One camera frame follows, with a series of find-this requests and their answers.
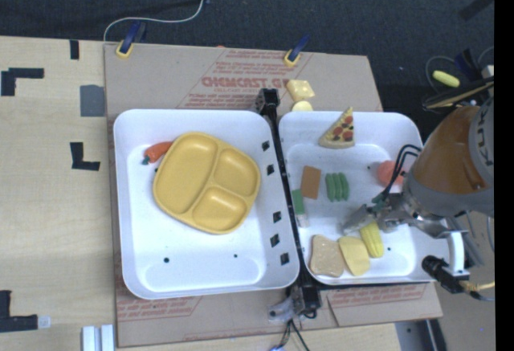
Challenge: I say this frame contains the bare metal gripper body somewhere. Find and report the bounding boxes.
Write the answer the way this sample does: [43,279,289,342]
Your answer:
[371,194,448,239]

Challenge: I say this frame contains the yellow corn cob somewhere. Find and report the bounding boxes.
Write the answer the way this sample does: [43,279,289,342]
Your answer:
[358,220,386,259]

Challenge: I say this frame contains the orange round fruit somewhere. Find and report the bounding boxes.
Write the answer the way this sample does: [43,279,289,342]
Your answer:
[376,159,405,187]

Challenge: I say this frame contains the green bean pods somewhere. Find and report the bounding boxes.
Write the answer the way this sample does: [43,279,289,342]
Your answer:
[324,172,351,203]

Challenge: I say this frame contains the yellow oval slice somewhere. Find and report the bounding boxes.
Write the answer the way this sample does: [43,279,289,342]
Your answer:
[337,235,372,278]

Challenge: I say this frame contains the tan bread slice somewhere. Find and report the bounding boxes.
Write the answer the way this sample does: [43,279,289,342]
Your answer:
[308,234,345,279]

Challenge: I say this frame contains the brown rectangular biscuit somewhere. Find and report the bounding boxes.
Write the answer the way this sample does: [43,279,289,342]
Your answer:
[300,165,323,201]

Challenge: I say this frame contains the green and white block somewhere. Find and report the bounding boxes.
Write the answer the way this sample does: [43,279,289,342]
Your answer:
[291,189,311,228]

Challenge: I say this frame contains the white plastic tray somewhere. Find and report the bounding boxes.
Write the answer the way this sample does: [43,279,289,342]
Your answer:
[277,110,451,287]
[112,108,301,300]

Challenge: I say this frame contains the pizza slice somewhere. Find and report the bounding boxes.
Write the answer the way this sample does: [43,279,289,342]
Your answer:
[317,106,357,150]

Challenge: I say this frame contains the thin black rod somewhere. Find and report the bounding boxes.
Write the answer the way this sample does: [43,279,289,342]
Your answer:
[263,102,319,304]

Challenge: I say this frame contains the yellow oblong toy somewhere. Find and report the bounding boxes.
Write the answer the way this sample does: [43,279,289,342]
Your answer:
[431,69,461,88]

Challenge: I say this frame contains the yellow cheese block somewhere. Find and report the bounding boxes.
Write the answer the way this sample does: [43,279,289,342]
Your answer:
[285,78,316,100]

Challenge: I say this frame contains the yellow divided plate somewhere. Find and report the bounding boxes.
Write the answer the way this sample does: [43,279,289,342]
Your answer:
[152,131,263,236]

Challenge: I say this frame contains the orange carrot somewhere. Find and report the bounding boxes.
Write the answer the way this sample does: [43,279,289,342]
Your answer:
[141,141,175,166]

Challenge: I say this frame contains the brown cardboard board red print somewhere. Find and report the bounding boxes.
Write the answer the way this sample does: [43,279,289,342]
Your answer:
[102,43,444,349]

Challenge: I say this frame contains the black cylinder on white bracket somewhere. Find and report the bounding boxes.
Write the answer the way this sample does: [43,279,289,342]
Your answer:
[421,230,471,295]

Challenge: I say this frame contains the black block with thin wires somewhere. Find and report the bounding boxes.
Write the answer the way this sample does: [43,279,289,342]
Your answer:
[255,87,281,116]
[294,284,323,312]

